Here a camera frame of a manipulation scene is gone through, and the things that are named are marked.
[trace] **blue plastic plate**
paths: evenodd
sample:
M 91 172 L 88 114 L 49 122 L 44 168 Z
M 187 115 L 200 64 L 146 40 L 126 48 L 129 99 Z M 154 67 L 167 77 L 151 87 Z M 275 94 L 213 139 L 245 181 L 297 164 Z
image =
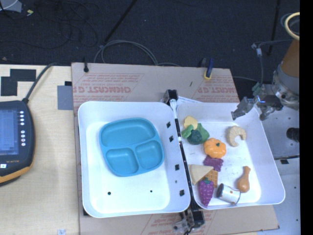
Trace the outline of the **blue plastic plate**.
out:
M 164 161 L 157 130 L 144 118 L 110 122 L 101 128 L 99 140 L 108 167 L 118 176 L 148 172 Z

